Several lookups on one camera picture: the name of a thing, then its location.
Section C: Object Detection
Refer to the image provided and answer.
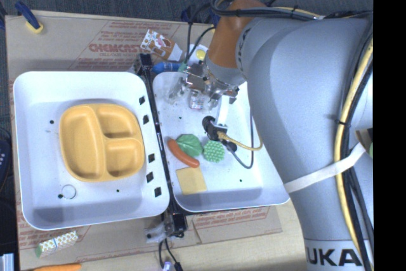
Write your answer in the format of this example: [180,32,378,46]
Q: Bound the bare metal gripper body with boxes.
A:
[183,63,240,100]

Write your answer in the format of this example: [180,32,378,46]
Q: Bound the white and yellow fried egg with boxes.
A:
[187,43,209,63]

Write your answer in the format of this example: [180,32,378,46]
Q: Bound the blue bottle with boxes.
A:
[152,61,182,74]

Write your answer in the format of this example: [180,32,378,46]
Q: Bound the green lettuce leaf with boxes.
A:
[175,133,204,157]

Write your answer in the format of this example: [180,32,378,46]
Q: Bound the green grapes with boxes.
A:
[202,140,226,164]

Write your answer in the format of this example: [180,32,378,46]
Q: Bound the brown and white carton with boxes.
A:
[140,29,185,62]

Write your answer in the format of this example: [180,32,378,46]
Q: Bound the orange sausage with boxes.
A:
[166,138,201,169]

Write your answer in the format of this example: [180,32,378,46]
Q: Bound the white plastic tray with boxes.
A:
[152,71,291,214]
[12,70,171,231]

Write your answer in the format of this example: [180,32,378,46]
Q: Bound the yellow cheese slice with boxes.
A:
[175,166,208,196]

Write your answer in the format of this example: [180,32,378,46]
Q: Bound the orange divided plate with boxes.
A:
[58,103,147,183]

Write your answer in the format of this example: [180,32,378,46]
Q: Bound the brown cardboard board red print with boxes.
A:
[4,9,284,271]

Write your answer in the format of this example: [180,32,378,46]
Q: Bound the green and white patterned carton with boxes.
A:
[34,230,79,259]

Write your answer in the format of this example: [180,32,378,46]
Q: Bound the orange carrot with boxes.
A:
[32,263,83,271]

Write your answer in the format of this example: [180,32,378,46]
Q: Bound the black cylinder on white bracket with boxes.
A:
[202,97,231,142]

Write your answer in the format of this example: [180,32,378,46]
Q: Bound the black block with thin wires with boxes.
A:
[138,53,154,75]
[163,212,188,237]

